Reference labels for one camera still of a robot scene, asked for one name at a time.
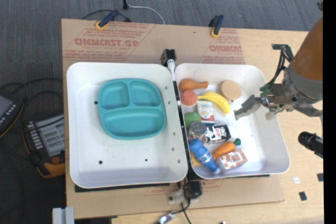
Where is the tan round biscuit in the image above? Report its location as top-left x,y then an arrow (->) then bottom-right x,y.
220,80 -> 243,101

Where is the white plastic tray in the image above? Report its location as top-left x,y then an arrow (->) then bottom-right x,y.
66,61 -> 190,189
174,62 -> 291,180

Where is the blue bottle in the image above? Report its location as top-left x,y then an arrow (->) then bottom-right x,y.
188,138 -> 222,176

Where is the black and white cow carton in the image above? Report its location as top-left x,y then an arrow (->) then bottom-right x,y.
204,125 -> 233,145

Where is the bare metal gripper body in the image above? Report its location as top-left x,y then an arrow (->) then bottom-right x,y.
261,83 -> 323,114

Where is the brown cardboard board red print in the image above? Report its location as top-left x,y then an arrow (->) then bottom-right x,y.
60,18 -> 286,220

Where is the black block with thin wires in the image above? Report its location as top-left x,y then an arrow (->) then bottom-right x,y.
160,48 -> 177,66
183,179 -> 203,199

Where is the white carton with orange print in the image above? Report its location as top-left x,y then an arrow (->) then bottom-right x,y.
196,100 -> 216,125

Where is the green toy pepper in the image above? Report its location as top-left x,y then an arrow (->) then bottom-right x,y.
183,111 -> 202,131

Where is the teal divided plate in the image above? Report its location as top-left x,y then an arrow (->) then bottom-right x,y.
97,78 -> 168,141

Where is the yellow banana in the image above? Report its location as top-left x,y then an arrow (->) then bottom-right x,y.
196,91 -> 232,114

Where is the orange carrot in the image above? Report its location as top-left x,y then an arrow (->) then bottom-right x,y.
211,137 -> 242,162

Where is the small can with grey lid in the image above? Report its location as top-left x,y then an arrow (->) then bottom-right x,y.
188,121 -> 208,144

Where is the orange toy chicken drumstick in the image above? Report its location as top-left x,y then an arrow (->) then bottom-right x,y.
178,78 -> 209,93

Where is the salmon ribbed cup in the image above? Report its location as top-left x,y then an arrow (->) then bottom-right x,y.
180,89 -> 198,107

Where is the brown and white carton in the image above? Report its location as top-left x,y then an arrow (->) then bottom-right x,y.
215,148 -> 248,174

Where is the thin black and white rod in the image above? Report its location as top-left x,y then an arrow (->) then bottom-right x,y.
167,59 -> 194,179

